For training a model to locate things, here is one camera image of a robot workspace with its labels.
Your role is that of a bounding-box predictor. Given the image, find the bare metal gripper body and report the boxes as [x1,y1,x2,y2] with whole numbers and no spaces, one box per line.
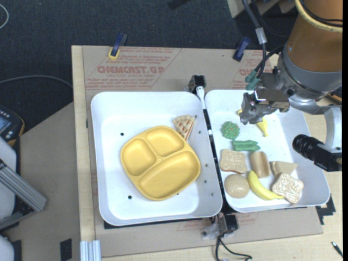
[254,72,290,113]

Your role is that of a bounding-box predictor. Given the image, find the small yellow banana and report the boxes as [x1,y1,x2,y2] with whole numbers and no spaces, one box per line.
[236,109,270,138]

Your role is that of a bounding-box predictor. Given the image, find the green dotted round toy vegetable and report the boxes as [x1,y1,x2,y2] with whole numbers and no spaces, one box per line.
[220,121,241,140]

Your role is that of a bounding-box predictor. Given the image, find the green bean pods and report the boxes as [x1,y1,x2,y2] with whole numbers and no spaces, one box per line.
[232,139,261,152]

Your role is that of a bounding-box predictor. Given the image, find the white plastic tray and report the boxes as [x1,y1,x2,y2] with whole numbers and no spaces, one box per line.
[203,89,331,213]
[90,91,223,226]

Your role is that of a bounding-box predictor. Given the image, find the thin black and white rod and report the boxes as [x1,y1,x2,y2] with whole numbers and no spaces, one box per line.
[196,86,227,215]

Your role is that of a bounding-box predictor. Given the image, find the tan long bread roll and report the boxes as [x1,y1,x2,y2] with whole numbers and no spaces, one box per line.
[250,151,272,179]

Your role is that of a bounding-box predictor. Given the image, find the tan square toast slice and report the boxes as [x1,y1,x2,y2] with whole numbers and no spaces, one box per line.
[219,148,248,175]

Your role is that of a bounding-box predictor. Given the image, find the tan bread wedge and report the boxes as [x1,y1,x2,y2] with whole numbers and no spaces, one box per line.
[269,160,299,178]

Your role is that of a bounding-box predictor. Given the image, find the tan and red pizza slice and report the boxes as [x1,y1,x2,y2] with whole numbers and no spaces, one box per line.
[172,114,197,141]

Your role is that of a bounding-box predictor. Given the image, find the large yellow banana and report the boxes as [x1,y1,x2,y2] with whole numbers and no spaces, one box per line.
[247,170,285,201]

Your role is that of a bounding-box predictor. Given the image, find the tan round bun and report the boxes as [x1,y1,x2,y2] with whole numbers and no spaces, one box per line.
[223,173,250,199]

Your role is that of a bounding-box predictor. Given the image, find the brown crusted bread slice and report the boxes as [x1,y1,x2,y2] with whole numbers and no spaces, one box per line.
[271,172,305,204]

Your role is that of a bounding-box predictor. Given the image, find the yellow divided plate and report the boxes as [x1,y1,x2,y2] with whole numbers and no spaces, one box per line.
[120,125,202,202]

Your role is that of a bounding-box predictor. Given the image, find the brown cardboard board red print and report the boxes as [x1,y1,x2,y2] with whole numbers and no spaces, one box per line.
[81,45,324,250]

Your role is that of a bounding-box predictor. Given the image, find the black pen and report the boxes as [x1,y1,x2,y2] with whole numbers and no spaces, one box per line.
[331,241,343,257]

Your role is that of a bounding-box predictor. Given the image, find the black cylinder on white bracket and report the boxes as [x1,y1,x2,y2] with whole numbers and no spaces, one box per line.
[293,106,343,173]

